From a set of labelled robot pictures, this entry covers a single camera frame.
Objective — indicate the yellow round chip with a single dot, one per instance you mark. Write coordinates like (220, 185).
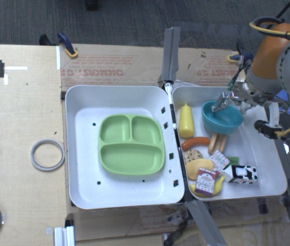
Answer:
(194, 168)

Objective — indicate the white carton with red print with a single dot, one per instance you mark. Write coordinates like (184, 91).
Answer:
(219, 161)

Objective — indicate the green divided plate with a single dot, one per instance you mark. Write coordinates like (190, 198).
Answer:
(132, 145)

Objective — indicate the chocolate chip biscuit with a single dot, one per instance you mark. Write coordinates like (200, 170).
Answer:
(192, 155)

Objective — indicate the red and white carton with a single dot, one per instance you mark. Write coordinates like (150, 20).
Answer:
(205, 182)

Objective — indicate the white plastic tray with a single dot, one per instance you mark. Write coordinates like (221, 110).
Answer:
(257, 163)
(83, 150)

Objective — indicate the yellow banana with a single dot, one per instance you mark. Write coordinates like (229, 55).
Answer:
(219, 184)

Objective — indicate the tan hot dog bun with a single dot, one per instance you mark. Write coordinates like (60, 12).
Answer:
(217, 143)

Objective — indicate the yellow mustard bottle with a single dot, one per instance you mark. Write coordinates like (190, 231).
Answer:
(186, 122)

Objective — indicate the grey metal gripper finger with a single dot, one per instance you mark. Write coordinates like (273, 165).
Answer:
(221, 103)
(242, 108)

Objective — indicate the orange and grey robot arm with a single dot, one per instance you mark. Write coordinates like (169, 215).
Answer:
(268, 58)

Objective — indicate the grey tape roll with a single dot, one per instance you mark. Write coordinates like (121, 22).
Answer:
(34, 160)

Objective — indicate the blue bowl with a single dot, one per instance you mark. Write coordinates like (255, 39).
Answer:
(224, 123)

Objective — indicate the orange sausage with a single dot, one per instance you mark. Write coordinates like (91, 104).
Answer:
(194, 142)

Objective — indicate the brown cardboard board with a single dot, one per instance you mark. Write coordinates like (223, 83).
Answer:
(114, 65)

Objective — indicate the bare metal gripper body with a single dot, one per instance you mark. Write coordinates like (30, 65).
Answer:
(243, 92)

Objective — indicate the black and white milk carton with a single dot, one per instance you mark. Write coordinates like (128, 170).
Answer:
(243, 174)

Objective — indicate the green toy vegetable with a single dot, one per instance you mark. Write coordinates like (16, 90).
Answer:
(234, 160)

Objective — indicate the black cylinder on white bracket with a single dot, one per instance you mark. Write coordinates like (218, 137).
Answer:
(268, 129)

